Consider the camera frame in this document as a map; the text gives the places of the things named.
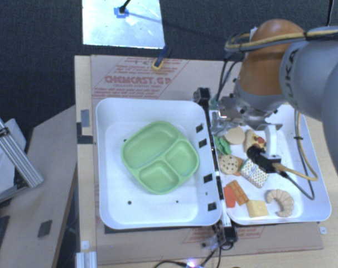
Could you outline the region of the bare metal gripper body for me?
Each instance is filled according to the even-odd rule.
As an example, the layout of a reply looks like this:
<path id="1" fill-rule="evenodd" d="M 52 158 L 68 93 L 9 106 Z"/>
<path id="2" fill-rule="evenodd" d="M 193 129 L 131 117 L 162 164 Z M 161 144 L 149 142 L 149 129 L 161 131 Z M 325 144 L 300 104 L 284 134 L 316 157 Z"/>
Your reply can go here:
<path id="1" fill-rule="evenodd" d="M 280 123 L 268 123 L 266 119 L 273 112 L 260 111 L 250 106 L 240 97 L 222 97 L 218 102 L 218 119 L 222 124 L 249 126 L 255 131 L 263 131 L 272 125 L 276 130 L 282 128 Z"/>

